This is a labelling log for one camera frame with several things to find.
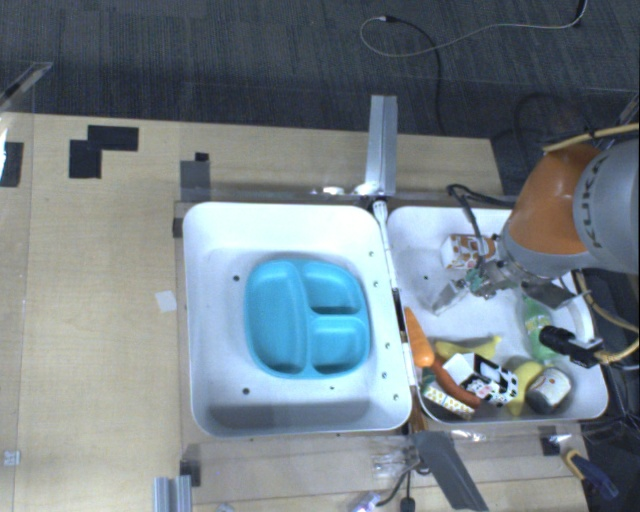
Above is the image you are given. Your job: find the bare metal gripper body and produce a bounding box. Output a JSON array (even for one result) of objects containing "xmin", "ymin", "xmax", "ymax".
[{"xmin": 465, "ymin": 258, "xmax": 532, "ymax": 301}]

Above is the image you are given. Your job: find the white plastic tray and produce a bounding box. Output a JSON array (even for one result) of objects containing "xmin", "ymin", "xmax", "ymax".
[
  {"xmin": 387, "ymin": 204, "xmax": 611, "ymax": 426},
  {"xmin": 181, "ymin": 200, "xmax": 414, "ymax": 439}
]

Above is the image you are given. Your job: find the orange and white giraffe carton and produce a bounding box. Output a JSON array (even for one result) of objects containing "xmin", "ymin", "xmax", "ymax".
[{"xmin": 439, "ymin": 233, "xmax": 499, "ymax": 272}]

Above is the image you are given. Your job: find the orange carrot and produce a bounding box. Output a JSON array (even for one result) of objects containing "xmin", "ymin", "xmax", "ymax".
[{"xmin": 403, "ymin": 306, "xmax": 436, "ymax": 369}]

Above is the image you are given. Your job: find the yellow banana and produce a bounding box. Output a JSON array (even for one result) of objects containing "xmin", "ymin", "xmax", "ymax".
[
  {"xmin": 433, "ymin": 334, "xmax": 503, "ymax": 361},
  {"xmin": 505, "ymin": 359, "xmax": 546, "ymax": 418}
]

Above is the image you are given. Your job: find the green clear plastic bottle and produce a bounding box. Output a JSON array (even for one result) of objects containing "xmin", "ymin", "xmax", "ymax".
[{"xmin": 522, "ymin": 294, "xmax": 567, "ymax": 364}]

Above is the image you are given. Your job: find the thin black and white rod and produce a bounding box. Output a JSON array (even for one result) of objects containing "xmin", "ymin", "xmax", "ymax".
[{"xmin": 371, "ymin": 198, "xmax": 420, "ymax": 399}]

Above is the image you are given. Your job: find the red sausage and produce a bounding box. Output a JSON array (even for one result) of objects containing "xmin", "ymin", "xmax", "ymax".
[{"xmin": 429, "ymin": 356, "xmax": 483, "ymax": 408}]

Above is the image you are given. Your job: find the white cow print carton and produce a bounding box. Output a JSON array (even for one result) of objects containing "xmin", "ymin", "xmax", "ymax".
[{"xmin": 441, "ymin": 351, "xmax": 520, "ymax": 407}]

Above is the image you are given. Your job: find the yellow patterned carton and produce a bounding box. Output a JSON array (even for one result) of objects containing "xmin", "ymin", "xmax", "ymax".
[{"xmin": 420, "ymin": 381, "xmax": 476, "ymax": 421}]

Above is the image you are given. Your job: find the blue divided plate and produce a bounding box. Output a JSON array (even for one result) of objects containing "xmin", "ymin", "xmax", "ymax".
[{"xmin": 243, "ymin": 258, "xmax": 373, "ymax": 380}]

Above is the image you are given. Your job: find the pale wood board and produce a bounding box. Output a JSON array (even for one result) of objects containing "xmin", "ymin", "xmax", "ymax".
[{"xmin": 0, "ymin": 111, "xmax": 592, "ymax": 512}]

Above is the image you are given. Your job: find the black cylinder on white bracket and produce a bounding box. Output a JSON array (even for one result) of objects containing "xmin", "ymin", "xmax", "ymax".
[{"xmin": 522, "ymin": 282, "xmax": 606, "ymax": 370}]

